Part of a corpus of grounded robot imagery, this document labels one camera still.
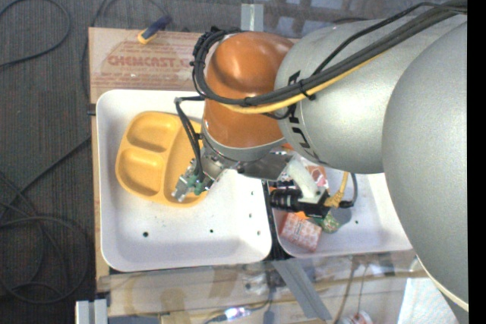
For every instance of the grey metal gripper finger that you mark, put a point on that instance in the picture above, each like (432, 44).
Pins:
(186, 197)
(177, 192)

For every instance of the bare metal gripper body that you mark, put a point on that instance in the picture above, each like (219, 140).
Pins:
(211, 165)

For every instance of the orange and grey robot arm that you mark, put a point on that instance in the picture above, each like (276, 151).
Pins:
(341, 117)

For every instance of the white plastic tray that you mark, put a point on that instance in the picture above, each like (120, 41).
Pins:
(364, 231)
(182, 235)

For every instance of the yellow divided plate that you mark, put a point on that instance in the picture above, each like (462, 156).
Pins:
(146, 155)

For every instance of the red and white carton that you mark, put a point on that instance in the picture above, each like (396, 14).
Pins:
(318, 175)

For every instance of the orange patterned packet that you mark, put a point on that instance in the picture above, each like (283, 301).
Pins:
(300, 233)

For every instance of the green round packet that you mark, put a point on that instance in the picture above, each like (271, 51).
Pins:
(329, 224)

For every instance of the black cylinder on white bracket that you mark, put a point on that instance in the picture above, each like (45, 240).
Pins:
(309, 203)

